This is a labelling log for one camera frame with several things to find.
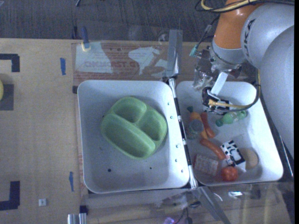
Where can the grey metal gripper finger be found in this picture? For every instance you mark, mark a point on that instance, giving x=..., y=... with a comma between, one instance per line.
x=197, y=81
x=207, y=79

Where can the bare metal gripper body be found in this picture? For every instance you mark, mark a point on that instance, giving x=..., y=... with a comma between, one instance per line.
x=206, y=63

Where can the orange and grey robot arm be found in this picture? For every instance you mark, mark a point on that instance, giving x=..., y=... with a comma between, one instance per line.
x=268, y=43

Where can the orange carrot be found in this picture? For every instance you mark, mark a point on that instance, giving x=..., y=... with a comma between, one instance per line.
x=195, y=116

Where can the orange-red sausage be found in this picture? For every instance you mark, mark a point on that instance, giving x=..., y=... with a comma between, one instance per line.
x=213, y=148
x=207, y=125

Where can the green plastic bottle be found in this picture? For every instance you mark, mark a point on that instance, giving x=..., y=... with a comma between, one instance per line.
x=230, y=118

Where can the green can with grey lid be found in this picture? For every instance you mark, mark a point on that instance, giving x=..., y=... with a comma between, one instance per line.
x=195, y=127

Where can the white plastic tray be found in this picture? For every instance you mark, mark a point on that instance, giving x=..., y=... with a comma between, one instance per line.
x=257, y=134
x=130, y=171

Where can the brown cardboard board red print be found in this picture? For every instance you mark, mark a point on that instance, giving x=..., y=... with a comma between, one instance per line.
x=121, y=65

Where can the green divided plate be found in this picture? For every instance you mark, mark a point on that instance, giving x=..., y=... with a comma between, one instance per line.
x=130, y=132

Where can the tan round biscuit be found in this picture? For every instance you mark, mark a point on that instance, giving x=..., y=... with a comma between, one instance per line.
x=251, y=158

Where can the red tomato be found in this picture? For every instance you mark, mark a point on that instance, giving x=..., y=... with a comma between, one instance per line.
x=229, y=173

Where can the yellow round object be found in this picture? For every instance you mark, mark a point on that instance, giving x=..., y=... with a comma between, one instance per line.
x=1, y=90

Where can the small white square tile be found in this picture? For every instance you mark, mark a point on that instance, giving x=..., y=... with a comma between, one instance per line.
x=42, y=202

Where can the black cylinder on white bracket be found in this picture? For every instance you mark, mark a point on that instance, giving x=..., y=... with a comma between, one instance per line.
x=218, y=83

